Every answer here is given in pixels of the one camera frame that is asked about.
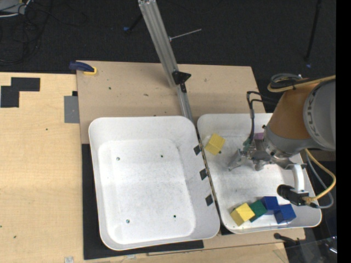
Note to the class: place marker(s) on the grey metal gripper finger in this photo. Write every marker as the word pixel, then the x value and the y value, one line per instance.
pixel 238 159
pixel 259 165

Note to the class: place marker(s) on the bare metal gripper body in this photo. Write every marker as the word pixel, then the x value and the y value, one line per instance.
pixel 264 155

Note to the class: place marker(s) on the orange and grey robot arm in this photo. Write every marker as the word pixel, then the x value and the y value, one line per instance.
pixel 290 116

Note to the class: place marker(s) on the purple cube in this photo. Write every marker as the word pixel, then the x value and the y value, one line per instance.
pixel 259 136

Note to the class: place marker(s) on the white plastic tray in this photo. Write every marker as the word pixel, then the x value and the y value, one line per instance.
pixel 246 185
pixel 148 190

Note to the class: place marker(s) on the yellow cube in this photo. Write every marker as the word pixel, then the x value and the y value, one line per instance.
pixel 242 213
pixel 215 144

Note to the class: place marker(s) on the blue cube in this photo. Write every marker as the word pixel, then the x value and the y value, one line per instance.
pixel 285 214
pixel 271 203

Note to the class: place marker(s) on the green cube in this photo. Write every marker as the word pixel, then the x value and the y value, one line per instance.
pixel 258 210

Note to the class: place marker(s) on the pale wood board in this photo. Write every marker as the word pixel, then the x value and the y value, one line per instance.
pixel 131 97

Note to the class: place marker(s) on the black cylinder on white bracket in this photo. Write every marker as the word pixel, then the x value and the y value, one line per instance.
pixel 293 193

